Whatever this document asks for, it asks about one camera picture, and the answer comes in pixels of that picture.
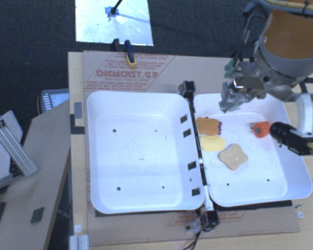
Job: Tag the brown cardboard board red print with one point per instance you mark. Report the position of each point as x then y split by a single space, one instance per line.
146 72

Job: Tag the brown toast with purple jam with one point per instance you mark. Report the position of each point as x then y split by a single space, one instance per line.
207 126

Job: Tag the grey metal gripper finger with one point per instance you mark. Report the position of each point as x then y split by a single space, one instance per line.
243 99
227 100

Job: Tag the white plastic tray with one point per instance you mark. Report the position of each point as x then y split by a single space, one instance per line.
141 152
253 184

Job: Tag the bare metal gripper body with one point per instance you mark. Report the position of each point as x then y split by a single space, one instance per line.
250 83

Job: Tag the yellow flat toy chip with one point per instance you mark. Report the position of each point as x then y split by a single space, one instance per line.
211 143

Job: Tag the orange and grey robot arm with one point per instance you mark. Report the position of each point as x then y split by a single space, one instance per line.
292 27

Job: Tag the beige square biscuit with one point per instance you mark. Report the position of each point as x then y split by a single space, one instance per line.
233 156

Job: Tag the black cylinder on white bracket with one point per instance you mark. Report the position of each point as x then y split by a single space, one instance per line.
289 137

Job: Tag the thin black and white rod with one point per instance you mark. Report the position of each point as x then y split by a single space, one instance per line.
198 144

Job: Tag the orange red toy pepper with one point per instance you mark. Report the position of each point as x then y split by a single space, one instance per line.
261 129

